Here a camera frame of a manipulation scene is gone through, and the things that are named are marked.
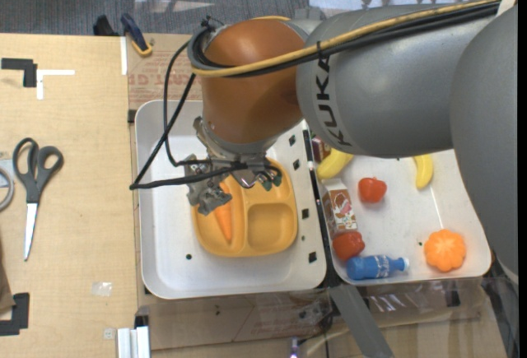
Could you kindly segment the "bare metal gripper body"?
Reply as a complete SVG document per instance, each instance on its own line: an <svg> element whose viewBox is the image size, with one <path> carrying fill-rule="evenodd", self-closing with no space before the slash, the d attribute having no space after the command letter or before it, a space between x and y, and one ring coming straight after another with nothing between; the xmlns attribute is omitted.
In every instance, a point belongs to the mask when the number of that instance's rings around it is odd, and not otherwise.
<svg viewBox="0 0 527 358"><path fill-rule="evenodd" d="M251 164L217 157L198 158L190 154L183 159L183 166L184 184L212 182L218 185L227 177L232 177L242 188L252 188L256 184L268 187L268 171L262 161Z"/></svg>

